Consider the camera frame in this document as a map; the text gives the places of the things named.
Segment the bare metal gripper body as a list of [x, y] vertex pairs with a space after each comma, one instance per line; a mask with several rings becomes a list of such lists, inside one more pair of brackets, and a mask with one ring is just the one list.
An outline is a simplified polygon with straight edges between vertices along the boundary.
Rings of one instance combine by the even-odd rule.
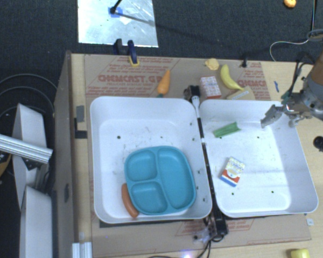
[[323, 102], [308, 94], [295, 93], [284, 97], [284, 113], [299, 114], [304, 119], [317, 118], [323, 121]]

